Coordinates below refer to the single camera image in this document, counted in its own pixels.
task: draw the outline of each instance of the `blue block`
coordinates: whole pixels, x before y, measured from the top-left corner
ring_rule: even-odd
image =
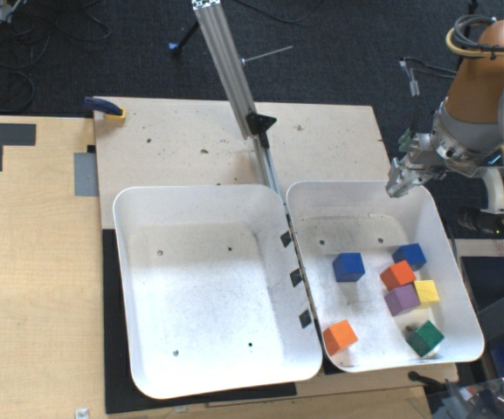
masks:
[[[394,262],[407,261],[412,270],[419,270],[426,264],[425,254],[419,244],[401,245],[392,255]]]
[[[364,271],[364,263],[360,253],[341,253],[333,261],[335,278],[340,283],[355,283]]]

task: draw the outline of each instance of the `wooden table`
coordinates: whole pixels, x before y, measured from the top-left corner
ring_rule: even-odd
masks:
[[[176,104],[175,100],[110,100],[127,106],[127,123],[133,122],[134,113],[141,117],[142,113],[152,112],[155,118],[164,119],[174,115],[174,111],[193,110],[196,104],[195,101]],[[201,102],[201,108],[209,113],[207,116],[230,113],[227,102]],[[257,107],[260,113],[279,115],[280,121],[270,130],[270,139],[282,188],[302,177],[306,180],[316,177],[310,170],[300,172],[304,148],[334,154],[334,166],[326,167],[322,175],[317,175],[319,179],[385,180],[389,162],[370,107],[262,103]],[[338,129],[323,127],[327,119]],[[309,381],[296,383],[296,396],[268,402],[194,404],[107,415],[101,232],[110,226],[110,200],[125,182],[116,184],[113,179],[103,177],[100,197],[76,196],[73,156],[85,153],[87,146],[96,142],[99,179],[103,173],[114,172],[114,167],[119,175],[121,169],[133,167],[135,162],[122,164],[121,156],[128,154],[128,148],[114,152],[114,142],[102,140],[106,129],[100,122],[98,114],[94,120],[0,116],[0,123],[35,124],[37,129],[35,146],[3,146],[3,170],[0,171],[0,417],[74,418],[75,411],[83,408],[88,409],[90,418],[141,419],[176,412],[185,412],[184,417],[203,419],[342,417],[344,412],[359,418],[430,417],[420,383],[409,381],[406,376],[409,368],[330,376],[319,373]],[[180,146],[176,133],[173,135],[170,139],[178,151],[195,146],[192,141]],[[231,130],[226,135],[224,138],[202,136],[199,149],[195,151],[196,162],[214,157],[213,147],[225,144],[221,140],[239,141],[238,131]],[[145,142],[151,138],[148,131],[143,136]],[[328,138],[342,147],[335,148],[327,143],[324,139]],[[286,148],[292,148],[295,154],[287,154]],[[172,150],[163,152],[168,156]],[[238,146],[231,153],[237,157],[234,163],[241,176],[239,183],[258,178],[253,166],[242,160],[246,154],[252,157],[252,149]],[[209,167],[211,163],[204,162],[204,166]],[[218,177],[221,183],[234,182],[234,178],[238,178],[231,166],[221,169]],[[213,163],[212,167],[218,169],[218,163]],[[154,184],[153,180],[158,179],[160,184],[169,184],[186,178],[169,172],[159,175],[149,181]],[[208,182],[210,178],[204,177],[204,180]],[[425,375],[438,381],[458,378],[454,364],[425,366]]]

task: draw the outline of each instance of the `yellow cable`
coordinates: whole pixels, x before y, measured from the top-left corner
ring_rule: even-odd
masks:
[[[451,28],[445,36],[445,44],[447,47],[460,56],[465,56],[467,58],[491,58],[493,52],[482,52],[481,50],[464,50],[454,45],[452,42],[452,36],[455,32],[455,28]],[[504,56],[504,52],[494,52],[494,56]]]

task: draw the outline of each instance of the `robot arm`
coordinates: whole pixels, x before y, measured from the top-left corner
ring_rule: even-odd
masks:
[[[476,43],[461,33],[470,24],[487,26]],[[487,209],[466,210],[459,220],[474,230],[497,231],[504,228],[504,168],[491,168],[486,159],[504,148],[504,20],[461,17],[446,44],[463,60],[433,115],[431,132],[402,137],[406,154],[392,160],[386,190],[391,197],[404,196],[413,186],[441,180],[450,171],[482,178]]]

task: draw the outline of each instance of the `aluminum extrusion bar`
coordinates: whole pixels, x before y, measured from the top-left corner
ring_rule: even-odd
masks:
[[[280,195],[269,147],[264,147],[259,137],[252,134],[246,119],[257,110],[220,0],[192,0],[191,4],[240,131],[244,139],[253,138],[265,183]]]

